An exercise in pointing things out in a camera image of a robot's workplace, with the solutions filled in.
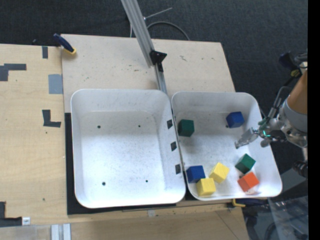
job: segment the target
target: yellow cube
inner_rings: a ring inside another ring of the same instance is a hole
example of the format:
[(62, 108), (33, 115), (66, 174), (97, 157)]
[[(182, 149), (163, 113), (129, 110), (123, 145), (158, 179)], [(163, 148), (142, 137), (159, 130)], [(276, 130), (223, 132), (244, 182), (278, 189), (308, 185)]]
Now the yellow cube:
[(230, 169), (224, 164), (218, 162), (210, 172), (209, 178), (212, 178), (215, 182), (223, 182), (229, 173)]
[(196, 183), (196, 190), (200, 197), (212, 195), (216, 191), (215, 181), (212, 178), (201, 178)]

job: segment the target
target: wooden table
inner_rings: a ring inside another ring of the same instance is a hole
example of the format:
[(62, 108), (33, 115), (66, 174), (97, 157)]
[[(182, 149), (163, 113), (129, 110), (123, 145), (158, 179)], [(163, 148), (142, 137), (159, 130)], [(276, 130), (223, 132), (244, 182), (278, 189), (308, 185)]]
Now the wooden table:
[[(71, 94), (82, 88), (156, 89), (157, 80), (135, 38), (62, 36), (77, 49), (76, 56), (50, 46), (48, 58), (43, 58), (41, 46), (0, 44), (0, 66), (26, 64), (26, 70), (10, 70), (8, 81), (0, 81), (0, 201), (6, 201), (6, 218), (30, 217), (32, 225), (72, 223), (72, 234), (78, 227), (77, 232), (86, 229), (88, 236), (97, 234), (91, 231), (94, 222), (103, 232), (106, 221), (109, 229), (115, 220), (133, 229), (143, 223), (155, 227), (153, 223), (167, 221), (170, 227), (201, 218), (206, 222), (198, 226), (210, 227), (208, 234), (219, 231), (221, 237), (248, 239), (241, 209), (227, 209), (231, 200), (182, 200), (169, 208), (67, 215), (64, 115), (70, 111)], [(170, 98), (178, 91), (235, 91), (220, 43), (153, 44), (168, 54), (162, 64)], [(63, 94), (49, 93), (48, 77), (54, 74), (62, 74)], [(51, 120), (61, 126), (44, 126), (42, 110), (50, 110)]]

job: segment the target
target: white bin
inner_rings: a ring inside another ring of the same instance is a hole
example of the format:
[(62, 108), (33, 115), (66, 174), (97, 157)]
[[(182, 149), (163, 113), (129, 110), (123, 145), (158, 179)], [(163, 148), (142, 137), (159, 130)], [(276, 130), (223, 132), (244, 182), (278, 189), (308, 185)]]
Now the white bin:
[(74, 187), (81, 205), (174, 204), (184, 197), (182, 163), (165, 93), (81, 89), (71, 97), (71, 118)]
[[(282, 181), (270, 146), (261, 147), (262, 138), (236, 149), (235, 141), (249, 128), (258, 128), (262, 120), (256, 99), (241, 92), (192, 92), (182, 91), (172, 97), (175, 123), (181, 119), (193, 120), (191, 137), (179, 136), (179, 146), (187, 170), (190, 166), (203, 166), (206, 177), (217, 162), (229, 167), (227, 178), (215, 183), (216, 191), (208, 197), (198, 195), (196, 184), (188, 183), (188, 189), (198, 200), (211, 201), (240, 198), (274, 197), (282, 191)], [(228, 128), (226, 117), (231, 112), (241, 111), (244, 124)], [(248, 154), (255, 159), (252, 172), (259, 184), (244, 192), (237, 180), (243, 174), (235, 168), (239, 158)]]

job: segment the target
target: block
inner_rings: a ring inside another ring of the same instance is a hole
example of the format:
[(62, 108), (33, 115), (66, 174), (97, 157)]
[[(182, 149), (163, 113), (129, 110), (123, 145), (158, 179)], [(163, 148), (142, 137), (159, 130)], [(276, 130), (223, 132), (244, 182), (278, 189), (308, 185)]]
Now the block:
[(240, 111), (230, 113), (225, 119), (229, 128), (240, 127), (245, 122), (245, 119)]
[(235, 168), (237, 168), (243, 174), (246, 174), (252, 169), (255, 163), (256, 160), (254, 160), (250, 155), (244, 154), (240, 157), (238, 162), (236, 162)]
[(259, 180), (252, 171), (244, 175), (242, 178), (238, 179), (238, 184), (244, 192), (248, 191), (259, 183)]
[(209, 174), (209, 178), (213, 178), (213, 180), (217, 183), (223, 182), (229, 173), (230, 169), (224, 164), (218, 162), (211, 170)]
[(195, 132), (195, 125), (193, 120), (182, 119), (178, 123), (178, 135), (190, 137)]
[(210, 196), (216, 191), (216, 185), (213, 178), (201, 178), (196, 183), (196, 190), (199, 197)]
[(186, 170), (186, 177), (188, 179), (188, 183), (196, 183), (200, 179), (206, 177), (205, 171), (202, 165), (190, 166)]

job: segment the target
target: green block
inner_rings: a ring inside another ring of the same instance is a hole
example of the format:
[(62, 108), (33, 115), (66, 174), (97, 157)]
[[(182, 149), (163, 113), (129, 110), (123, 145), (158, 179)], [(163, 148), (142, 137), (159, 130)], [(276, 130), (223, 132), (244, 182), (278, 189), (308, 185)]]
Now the green block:
[(254, 160), (248, 154), (244, 154), (236, 163), (235, 168), (237, 168), (243, 174), (246, 174), (252, 169), (255, 163), (256, 160)]
[(178, 123), (178, 135), (190, 137), (195, 132), (194, 121), (182, 119)]

